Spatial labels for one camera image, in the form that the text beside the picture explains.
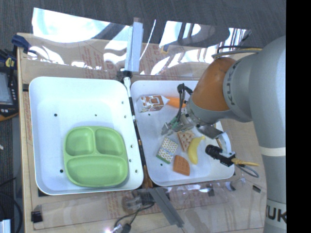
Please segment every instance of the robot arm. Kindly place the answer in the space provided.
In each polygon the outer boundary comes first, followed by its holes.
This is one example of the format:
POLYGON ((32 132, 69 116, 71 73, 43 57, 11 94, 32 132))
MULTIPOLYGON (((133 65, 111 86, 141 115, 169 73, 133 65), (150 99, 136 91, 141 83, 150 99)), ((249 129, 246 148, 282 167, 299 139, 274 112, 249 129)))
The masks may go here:
POLYGON ((209 65, 191 93, 185 115, 163 127, 197 127, 210 138, 222 118, 254 122, 267 180, 264 233, 284 233, 286 219, 285 64, 286 37, 238 61, 221 57, 209 65))

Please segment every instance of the white tray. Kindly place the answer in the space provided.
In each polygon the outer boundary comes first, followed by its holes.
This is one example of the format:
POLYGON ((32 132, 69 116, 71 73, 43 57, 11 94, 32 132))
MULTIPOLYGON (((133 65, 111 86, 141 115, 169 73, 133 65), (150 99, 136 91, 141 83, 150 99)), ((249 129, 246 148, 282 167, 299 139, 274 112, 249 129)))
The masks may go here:
MULTIPOLYGON (((216 140, 205 138, 198 147, 198 164, 191 164, 187 153, 181 150, 176 134, 168 138, 179 144, 176 154, 186 158, 190 164, 190 175, 182 175, 173 171, 173 162, 167 164, 156 157, 156 154, 164 140, 161 130, 165 122, 169 122, 176 116, 178 109, 166 105, 159 111, 140 113, 136 106, 136 101, 142 95, 160 94, 169 97, 179 97, 177 86, 184 83, 192 90, 197 81, 136 81, 131 87, 135 116, 139 134, 141 137, 146 166, 152 181, 160 186, 181 185, 188 183, 206 182, 230 178, 234 173, 234 165, 227 167, 220 164, 219 160, 214 160, 205 153, 208 144, 218 145, 216 140)), ((217 128, 223 130, 220 122, 217 128)), ((196 136, 201 136, 195 128, 192 130, 196 136)))
POLYGON ((126 88, 114 80, 38 77, 29 86, 35 179, 49 195, 132 190, 143 181, 141 159, 126 88), (84 187, 66 175, 63 142, 79 126, 104 126, 124 138, 127 179, 114 187, 84 187))

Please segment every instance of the green divided plate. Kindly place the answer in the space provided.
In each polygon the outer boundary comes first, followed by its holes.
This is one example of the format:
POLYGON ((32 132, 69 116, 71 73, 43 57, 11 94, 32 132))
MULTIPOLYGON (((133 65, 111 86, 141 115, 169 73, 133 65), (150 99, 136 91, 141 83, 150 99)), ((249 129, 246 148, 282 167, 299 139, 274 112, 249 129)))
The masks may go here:
POLYGON ((107 127, 77 127, 64 142, 65 170, 75 184, 90 187, 114 186, 128 175, 123 137, 107 127))

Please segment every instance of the dark gray floor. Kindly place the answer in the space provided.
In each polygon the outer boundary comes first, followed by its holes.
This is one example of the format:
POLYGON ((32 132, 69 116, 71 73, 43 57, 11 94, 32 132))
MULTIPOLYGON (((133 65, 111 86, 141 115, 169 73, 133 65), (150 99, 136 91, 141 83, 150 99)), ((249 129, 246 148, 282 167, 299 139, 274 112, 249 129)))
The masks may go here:
MULTIPOLYGON (((0 0, 0 49, 12 49, 14 34, 31 32, 34 7, 126 25, 140 17, 147 28, 157 19, 251 29, 245 44, 257 47, 286 34, 286 0, 0 0)), ((13 177, 11 130, 10 121, 0 123, 7 149, 0 152, 0 183, 13 177)), ((12 184, 1 191, 12 195, 12 184)))

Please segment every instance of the banana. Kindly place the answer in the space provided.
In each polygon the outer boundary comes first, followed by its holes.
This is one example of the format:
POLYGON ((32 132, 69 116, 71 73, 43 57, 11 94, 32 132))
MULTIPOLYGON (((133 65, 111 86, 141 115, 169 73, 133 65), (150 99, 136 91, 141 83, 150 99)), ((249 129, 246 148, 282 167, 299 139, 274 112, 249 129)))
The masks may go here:
POLYGON ((197 148, 201 142, 201 140, 203 140, 205 138, 205 136, 201 136, 201 137, 195 137, 194 139, 191 140, 189 147, 188 147, 188 156, 190 161, 193 164, 197 164, 198 163, 198 153, 197 153, 197 148))

